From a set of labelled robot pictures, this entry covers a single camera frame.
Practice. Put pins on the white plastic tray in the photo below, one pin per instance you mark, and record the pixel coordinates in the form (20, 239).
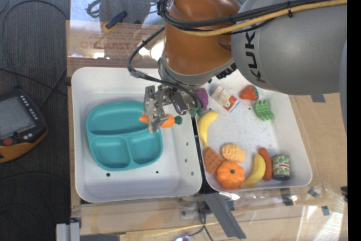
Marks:
(175, 161)
(242, 132)

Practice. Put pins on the brown cardboard board red print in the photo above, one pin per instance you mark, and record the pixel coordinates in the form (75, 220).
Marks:
(324, 132)

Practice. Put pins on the red strawberry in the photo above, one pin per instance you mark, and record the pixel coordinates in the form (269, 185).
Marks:
(249, 92)

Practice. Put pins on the yellow corn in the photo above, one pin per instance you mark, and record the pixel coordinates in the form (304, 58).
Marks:
(232, 153)

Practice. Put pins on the green pea pods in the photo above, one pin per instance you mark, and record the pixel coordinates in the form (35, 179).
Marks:
(263, 110)

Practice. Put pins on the teal divided plate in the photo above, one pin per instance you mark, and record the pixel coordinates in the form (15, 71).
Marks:
(112, 121)

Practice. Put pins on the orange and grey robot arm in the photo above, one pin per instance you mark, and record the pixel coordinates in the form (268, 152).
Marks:
(293, 45)

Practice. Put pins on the brown waffle biscuit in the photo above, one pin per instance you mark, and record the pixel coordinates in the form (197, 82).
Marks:
(212, 161)

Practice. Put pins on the orange pumpkin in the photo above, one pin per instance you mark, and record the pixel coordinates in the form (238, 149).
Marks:
(230, 175)

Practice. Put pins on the brown sausage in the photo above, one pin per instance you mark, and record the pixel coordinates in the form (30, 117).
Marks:
(267, 163)

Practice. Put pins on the green can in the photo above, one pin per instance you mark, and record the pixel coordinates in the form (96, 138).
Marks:
(281, 167)

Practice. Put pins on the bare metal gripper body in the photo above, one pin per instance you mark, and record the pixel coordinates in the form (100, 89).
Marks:
(180, 100)

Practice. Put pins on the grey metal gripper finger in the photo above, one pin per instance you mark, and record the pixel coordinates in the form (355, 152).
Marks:
(156, 121)
(147, 112)

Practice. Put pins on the orange carrot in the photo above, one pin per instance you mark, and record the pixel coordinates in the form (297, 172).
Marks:
(168, 120)

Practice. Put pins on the white carton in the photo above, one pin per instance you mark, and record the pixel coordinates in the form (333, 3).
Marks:
(224, 97)

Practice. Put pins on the yellow banana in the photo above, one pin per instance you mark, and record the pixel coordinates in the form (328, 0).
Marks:
(204, 125)
(258, 170)

